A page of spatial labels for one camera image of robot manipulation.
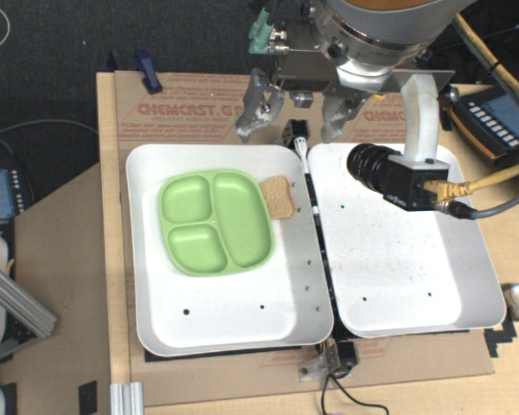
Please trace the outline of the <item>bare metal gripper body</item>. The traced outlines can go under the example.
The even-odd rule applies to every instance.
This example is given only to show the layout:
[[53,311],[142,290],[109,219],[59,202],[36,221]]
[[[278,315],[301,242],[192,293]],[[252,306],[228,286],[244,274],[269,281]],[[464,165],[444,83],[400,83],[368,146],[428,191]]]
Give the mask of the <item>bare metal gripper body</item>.
[[281,23],[275,84],[289,93],[378,93],[432,41],[429,0],[311,0]]

